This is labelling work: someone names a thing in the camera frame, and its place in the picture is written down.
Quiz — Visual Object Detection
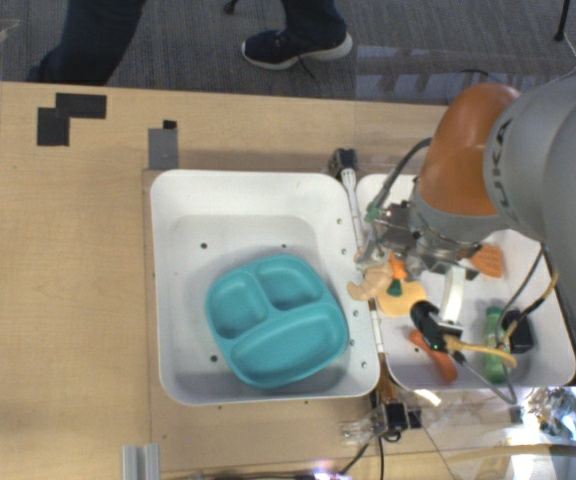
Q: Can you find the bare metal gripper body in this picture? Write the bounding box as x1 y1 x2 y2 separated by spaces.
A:
372 200 480 275

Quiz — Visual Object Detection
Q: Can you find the orange carrot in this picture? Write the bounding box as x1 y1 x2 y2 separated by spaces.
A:
386 251 410 297

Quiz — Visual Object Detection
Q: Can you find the tan croissant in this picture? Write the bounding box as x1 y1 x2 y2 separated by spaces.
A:
346 261 394 302

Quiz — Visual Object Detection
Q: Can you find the yellow biscuit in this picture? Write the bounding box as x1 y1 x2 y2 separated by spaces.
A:
376 277 427 319

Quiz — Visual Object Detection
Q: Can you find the orange pizza slice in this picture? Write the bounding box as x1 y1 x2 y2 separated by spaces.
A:
469 243 504 280

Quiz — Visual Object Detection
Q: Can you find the blue divided plate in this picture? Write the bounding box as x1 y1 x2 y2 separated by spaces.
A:
204 254 350 390

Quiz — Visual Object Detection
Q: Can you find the white plastic tray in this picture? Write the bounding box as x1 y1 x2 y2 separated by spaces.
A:
149 168 382 408
355 173 576 390

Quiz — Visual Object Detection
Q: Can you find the orange sausage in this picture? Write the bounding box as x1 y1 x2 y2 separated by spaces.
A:
408 329 460 384

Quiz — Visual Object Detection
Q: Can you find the green bottle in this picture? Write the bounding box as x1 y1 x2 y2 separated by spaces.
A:
482 306 510 384

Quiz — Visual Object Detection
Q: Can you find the black box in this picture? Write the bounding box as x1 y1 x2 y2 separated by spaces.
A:
501 309 537 355

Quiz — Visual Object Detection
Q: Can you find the person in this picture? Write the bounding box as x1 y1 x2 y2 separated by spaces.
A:
25 0 355 87

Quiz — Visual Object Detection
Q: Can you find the black cylinder on white bracket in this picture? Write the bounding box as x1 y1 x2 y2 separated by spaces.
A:
409 265 469 355

